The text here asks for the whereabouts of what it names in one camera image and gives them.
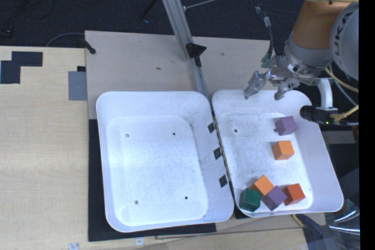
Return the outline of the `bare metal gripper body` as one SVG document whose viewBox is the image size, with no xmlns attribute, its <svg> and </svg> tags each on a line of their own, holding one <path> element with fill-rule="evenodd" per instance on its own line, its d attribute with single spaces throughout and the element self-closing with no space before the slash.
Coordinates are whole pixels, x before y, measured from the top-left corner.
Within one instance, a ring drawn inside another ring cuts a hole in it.
<svg viewBox="0 0 375 250">
<path fill-rule="evenodd" d="M 307 85 L 313 84 L 323 71 L 322 68 L 309 66 L 294 56 L 272 56 L 266 68 L 274 81 L 293 79 Z"/>
</svg>

